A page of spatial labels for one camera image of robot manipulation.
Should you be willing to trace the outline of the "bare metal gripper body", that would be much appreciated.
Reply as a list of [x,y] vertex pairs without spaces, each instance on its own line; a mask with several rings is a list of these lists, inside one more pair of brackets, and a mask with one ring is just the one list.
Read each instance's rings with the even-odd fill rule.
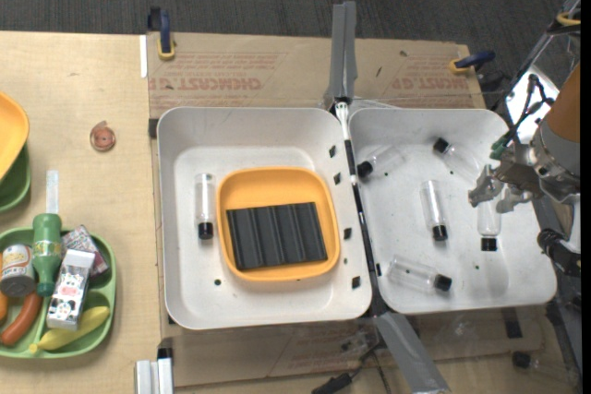
[[580,194],[580,178],[543,145],[512,144],[501,154],[494,176],[506,184],[565,202]]

